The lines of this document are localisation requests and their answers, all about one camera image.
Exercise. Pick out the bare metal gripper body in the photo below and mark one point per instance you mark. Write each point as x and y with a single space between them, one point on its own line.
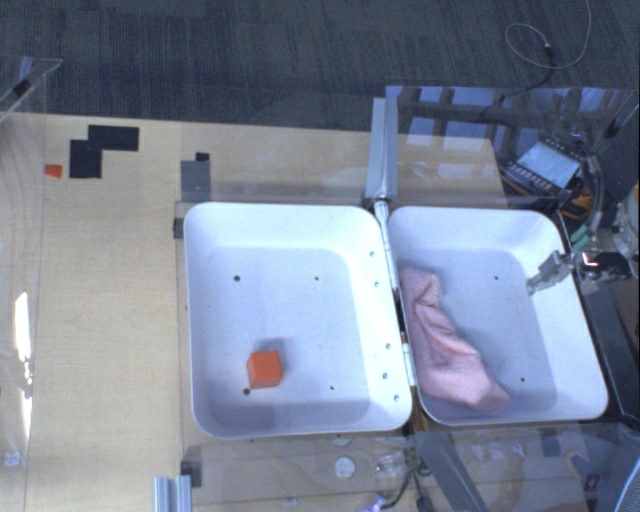
607 265

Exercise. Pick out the white round disc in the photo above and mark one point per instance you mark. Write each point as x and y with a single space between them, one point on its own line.
345 467

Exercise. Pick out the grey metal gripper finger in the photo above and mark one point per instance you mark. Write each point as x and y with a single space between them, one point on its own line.
550 269

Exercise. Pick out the orange cube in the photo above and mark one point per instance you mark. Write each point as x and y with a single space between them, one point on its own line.
265 371

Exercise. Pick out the white plastic tray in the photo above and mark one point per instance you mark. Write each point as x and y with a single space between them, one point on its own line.
290 320
515 330

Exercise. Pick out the pink cloth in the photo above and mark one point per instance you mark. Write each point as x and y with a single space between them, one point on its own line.
445 350

